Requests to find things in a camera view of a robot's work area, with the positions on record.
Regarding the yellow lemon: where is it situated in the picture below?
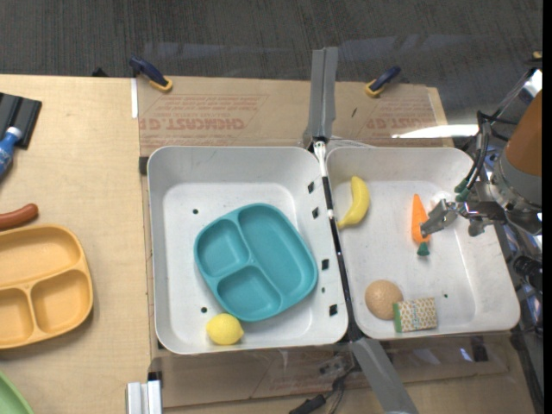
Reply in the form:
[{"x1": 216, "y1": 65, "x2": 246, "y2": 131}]
[{"x1": 204, "y1": 312, "x2": 246, "y2": 347}]

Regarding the orange divided plate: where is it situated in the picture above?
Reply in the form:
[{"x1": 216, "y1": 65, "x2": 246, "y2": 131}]
[{"x1": 0, "y1": 223, "x2": 95, "y2": 350}]

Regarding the black ribbed flat block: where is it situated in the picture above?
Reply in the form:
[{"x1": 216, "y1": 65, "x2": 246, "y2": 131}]
[{"x1": 0, "y1": 91, "x2": 43, "y2": 150}]

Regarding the brown cardboard board red print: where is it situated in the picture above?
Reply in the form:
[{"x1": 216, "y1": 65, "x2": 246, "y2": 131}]
[{"x1": 136, "y1": 74, "x2": 524, "y2": 410}]

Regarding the orange carrot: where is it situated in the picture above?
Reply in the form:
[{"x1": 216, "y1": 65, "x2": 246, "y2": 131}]
[{"x1": 410, "y1": 193, "x2": 433, "y2": 257}]

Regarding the brown sausage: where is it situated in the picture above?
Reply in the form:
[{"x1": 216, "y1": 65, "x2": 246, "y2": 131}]
[{"x1": 0, "y1": 203, "x2": 40, "y2": 232}]

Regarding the yellow banana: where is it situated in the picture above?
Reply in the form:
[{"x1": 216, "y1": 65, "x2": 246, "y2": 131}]
[{"x1": 336, "y1": 175, "x2": 372, "y2": 231}]

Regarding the blue bottle white cap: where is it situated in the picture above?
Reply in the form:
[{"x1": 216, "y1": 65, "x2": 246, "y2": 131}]
[{"x1": 0, "y1": 125, "x2": 24, "y2": 181}]

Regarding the blue divided plate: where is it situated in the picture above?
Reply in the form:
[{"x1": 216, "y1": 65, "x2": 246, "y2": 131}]
[{"x1": 192, "y1": 202, "x2": 320, "y2": 323}]

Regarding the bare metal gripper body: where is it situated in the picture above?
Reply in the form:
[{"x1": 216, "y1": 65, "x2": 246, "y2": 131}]
[{"x1": 457, "y1": 180, "x2": 543, "y2": 236}]

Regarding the green plate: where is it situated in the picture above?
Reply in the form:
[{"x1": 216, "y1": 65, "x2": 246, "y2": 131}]
[{"x1": 0, "y1": 368, "x2": 35, "y2": 414}]

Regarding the white plastic tray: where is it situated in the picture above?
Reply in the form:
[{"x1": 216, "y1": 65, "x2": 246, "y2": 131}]
[
  {"x1": 324, "y1": 146, "x2": 522, "y2": 342},
  {"x1": 146, "y1": 145, "x2": 350, "y2": 356}
]

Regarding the green and orange patterned carton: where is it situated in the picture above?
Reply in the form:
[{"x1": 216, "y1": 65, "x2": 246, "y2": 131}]
[{"x1": 392, "y1": 296, "x2": 439, "y2": 334}]

